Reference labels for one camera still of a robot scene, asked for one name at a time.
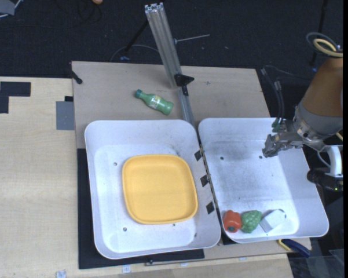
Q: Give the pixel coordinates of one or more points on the white carton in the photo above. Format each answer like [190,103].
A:
[272,220]

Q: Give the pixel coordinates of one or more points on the black cylinder on white bracket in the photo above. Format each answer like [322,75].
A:
[334,161]

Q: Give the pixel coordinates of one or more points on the green plastic bottle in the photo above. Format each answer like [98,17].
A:
[157,103]

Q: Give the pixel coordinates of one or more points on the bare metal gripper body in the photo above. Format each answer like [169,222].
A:
[292,138]

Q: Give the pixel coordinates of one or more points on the green toy grapes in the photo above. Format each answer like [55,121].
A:
[250,220]

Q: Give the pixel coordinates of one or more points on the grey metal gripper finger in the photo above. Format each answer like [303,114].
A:
[267,148]
[278,149]

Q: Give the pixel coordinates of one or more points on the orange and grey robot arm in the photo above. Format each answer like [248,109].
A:
[324,91]

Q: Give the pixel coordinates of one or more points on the pale wood board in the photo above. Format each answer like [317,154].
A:
[110,97]

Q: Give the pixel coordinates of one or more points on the yellow plate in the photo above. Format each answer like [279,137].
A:
[159,188]

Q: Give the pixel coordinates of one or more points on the white plastic tray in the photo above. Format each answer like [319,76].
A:
[249,172]
[110,201]

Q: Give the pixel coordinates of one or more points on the red toy pepper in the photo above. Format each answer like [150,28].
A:
[232,220]

